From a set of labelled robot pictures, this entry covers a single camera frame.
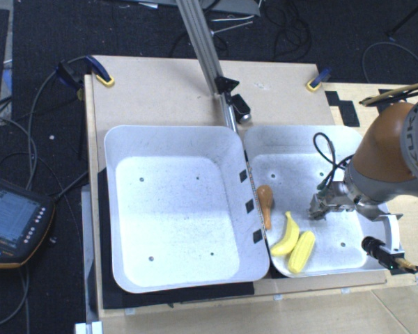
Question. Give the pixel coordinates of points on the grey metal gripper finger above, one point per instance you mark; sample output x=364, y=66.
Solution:
x=322, y=213
x=313, y=205

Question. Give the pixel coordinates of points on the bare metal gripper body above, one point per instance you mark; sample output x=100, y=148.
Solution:
x=338, y=193

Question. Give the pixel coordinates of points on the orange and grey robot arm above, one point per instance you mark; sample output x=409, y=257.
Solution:
x=383, y=151

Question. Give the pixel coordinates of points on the white plastic tray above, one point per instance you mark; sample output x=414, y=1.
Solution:
x=177, y=218
x=334, y=249

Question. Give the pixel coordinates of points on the yellow banana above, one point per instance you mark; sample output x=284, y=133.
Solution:
x=290, y=237

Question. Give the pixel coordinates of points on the yellow corn cob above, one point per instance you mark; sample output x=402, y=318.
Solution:
x=301, y=252

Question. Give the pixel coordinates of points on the brown toy chicken drumstick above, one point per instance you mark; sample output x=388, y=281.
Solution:
x=265, y=200

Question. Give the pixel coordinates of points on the black block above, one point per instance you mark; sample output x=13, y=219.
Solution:
x=240, y=106

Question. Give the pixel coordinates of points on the pale wood board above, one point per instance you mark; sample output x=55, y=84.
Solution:
x=167, y=92

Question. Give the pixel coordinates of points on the black cylinder on white bracket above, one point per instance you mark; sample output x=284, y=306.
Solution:
x=379, y=250

